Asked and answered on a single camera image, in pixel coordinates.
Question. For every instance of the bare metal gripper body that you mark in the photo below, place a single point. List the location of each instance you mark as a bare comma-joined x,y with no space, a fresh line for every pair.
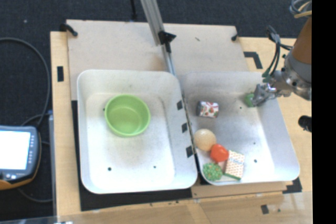
287,84

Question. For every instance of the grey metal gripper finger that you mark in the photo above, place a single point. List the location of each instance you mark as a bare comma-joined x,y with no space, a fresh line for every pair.
260,90
266,99

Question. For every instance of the small green toy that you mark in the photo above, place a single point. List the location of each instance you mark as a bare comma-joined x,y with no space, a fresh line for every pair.
249,100

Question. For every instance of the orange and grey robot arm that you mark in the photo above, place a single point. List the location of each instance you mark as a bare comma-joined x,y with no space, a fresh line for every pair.
302,52

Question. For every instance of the white plastic tray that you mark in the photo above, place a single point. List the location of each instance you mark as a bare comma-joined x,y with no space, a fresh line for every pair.
131,160
241,133

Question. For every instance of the red and white printed can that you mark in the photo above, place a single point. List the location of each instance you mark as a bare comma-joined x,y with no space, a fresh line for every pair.
208,109

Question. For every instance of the red toy tomato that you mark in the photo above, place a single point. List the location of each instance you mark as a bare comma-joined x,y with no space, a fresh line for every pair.
219,152

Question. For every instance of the orange and white carton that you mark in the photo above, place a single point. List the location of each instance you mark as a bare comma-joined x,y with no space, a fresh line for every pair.
235,165

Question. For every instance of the beige ball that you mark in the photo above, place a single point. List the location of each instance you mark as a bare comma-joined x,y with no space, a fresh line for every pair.
204,139

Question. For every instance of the green toy grapes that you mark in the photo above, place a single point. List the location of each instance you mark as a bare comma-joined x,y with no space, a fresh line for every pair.
212,171

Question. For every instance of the green bowl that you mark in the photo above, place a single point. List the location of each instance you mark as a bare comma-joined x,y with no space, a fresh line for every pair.
127,116

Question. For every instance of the pale wood board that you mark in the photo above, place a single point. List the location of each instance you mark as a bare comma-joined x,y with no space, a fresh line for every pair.
118,47

